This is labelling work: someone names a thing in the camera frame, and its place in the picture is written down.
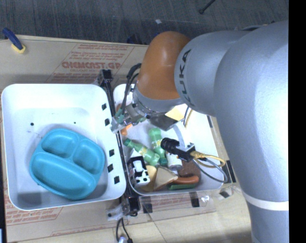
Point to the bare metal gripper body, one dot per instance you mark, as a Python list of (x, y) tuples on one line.
[(135, 115)]

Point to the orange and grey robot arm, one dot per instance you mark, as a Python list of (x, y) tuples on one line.
[(243, 85)]

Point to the orange carrot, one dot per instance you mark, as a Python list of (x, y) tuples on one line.
[(125, 130)]

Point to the green plastic bottle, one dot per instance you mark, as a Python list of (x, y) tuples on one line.
[(145, 152), (156, 135)]

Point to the pale yellow block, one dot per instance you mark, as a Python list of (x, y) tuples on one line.
[(176, 112)]

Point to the black and white carton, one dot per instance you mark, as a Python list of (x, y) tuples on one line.
[(138, 171)]

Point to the pale yellow toy pastry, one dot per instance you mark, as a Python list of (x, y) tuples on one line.
[(150, 172)]

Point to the small white can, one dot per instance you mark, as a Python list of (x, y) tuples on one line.
[(173, 161)]

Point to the beige bread slice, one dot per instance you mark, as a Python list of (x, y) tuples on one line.
[(164, 177)]

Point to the white plastic tray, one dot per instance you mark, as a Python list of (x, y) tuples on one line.
[(66, 100), (206, 140)]

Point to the brown round biscuit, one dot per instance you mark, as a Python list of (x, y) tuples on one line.
[(190, 169)]

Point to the red sausage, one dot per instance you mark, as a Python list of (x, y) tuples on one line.
[(186, 180)]

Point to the flat green toy vegetable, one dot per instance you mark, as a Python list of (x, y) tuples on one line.
[(181, 186)]

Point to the blue divided plate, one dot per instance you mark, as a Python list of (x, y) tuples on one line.
[(66, 166)]

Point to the brown cardboard board red print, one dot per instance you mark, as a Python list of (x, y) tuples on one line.
[(41, 59)]

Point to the black cylinder on white bracket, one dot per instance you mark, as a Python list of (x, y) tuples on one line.
[(184, 151)]

